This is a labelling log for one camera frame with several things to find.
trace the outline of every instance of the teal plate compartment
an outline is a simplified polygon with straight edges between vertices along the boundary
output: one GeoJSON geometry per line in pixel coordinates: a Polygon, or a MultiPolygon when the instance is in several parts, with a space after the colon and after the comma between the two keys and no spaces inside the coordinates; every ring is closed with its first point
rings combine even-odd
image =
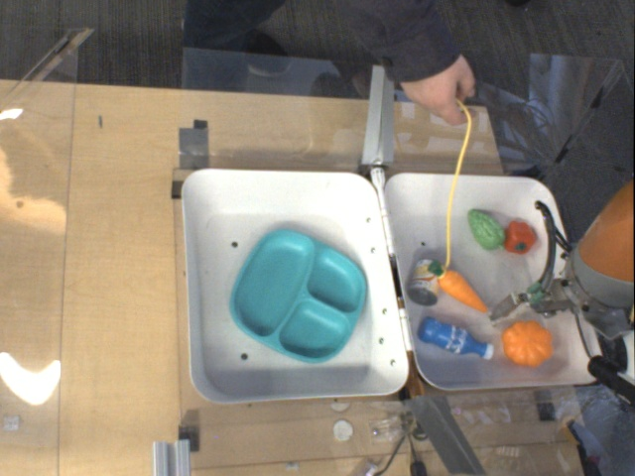
{"type": "Polygon", "coordinates": [[[245,333],[310,363],[335,356],[366,301],[366,278],[348,257],[298,231],[268,233],[234,285],[230,310],[245,333]]]}

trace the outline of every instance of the black shoe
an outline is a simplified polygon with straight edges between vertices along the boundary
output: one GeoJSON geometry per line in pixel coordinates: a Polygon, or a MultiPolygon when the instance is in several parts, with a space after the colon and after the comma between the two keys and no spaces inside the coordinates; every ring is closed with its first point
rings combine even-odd
{"type": "Polygon", "coordinates": [[[245,48],[249,71],[263,77],[276,77],[289,70],[291,59],[282,46],[262,32],[254,32],[245,48]]]}

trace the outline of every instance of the red bell pepper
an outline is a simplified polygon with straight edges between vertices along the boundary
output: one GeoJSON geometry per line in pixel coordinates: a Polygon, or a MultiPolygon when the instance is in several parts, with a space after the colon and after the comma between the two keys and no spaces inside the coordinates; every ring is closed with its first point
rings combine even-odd
{"type": "Polygon", "coordinates": [[[512,220],[505,229],[505,250],[515,254],[526,254],[536,243],[536,233],[526,222],[512,220]]]}

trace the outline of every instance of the person's leg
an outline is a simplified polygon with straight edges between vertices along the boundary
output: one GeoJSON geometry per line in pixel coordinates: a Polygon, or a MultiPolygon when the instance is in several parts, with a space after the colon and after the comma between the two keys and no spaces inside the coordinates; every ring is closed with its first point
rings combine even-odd
{"type": "Polygon", "coordinates": [[[242,51],[255,28],[285,0],[188,0],[184,46],[242,51]]]}

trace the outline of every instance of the blue plastic bottle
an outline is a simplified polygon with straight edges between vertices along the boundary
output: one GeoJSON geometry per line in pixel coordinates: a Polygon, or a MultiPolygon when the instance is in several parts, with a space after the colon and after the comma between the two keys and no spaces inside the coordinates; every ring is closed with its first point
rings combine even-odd
{"type": "Polygon", "coordinates": [[[494,354],[494,346],[479,342],[467,330],[426,317],[417,332],[422,342],[435,344],[454,354],[475,353],[486,360],[494,354]]]}

